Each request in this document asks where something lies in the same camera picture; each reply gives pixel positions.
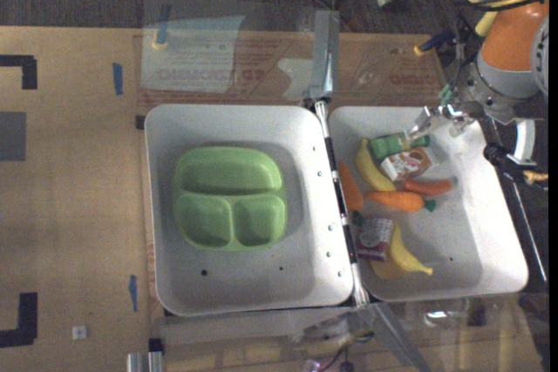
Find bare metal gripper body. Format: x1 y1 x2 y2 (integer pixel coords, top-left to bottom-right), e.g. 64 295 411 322
447 64 522 125

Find white and brown carton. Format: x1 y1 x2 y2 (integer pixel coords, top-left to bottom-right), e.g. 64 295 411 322
379 145 439 183

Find green bottle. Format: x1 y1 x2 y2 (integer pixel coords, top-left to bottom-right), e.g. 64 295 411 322
369 133 432 160

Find orange-red sausage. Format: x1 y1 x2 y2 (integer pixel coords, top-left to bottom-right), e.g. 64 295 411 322
402 178 453 197

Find brown cardboard board red print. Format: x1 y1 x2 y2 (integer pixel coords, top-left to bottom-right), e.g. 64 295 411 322
133 31 451 319

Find yellow banana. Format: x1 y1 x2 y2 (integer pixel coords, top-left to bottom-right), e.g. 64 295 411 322
388 222 434 277
354 138 398 193

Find orange carrot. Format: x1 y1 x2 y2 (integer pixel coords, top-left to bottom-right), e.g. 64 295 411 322
364 190 438 214
337 160 365 213

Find white plastic tray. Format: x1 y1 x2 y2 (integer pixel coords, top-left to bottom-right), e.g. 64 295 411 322
327 105 530 303
143 103 355 317

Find dark red carton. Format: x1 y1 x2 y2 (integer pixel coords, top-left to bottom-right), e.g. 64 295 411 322
354 216 395 263

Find orange-yellow rounded toy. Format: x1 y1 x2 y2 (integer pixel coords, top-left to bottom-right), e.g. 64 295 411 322
369 258 407 281

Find green divided plate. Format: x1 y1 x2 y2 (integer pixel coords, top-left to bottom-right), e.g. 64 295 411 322
171 145 289 252

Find black cylinder on white bracket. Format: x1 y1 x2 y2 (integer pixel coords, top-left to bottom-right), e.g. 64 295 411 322
482 118 540 178

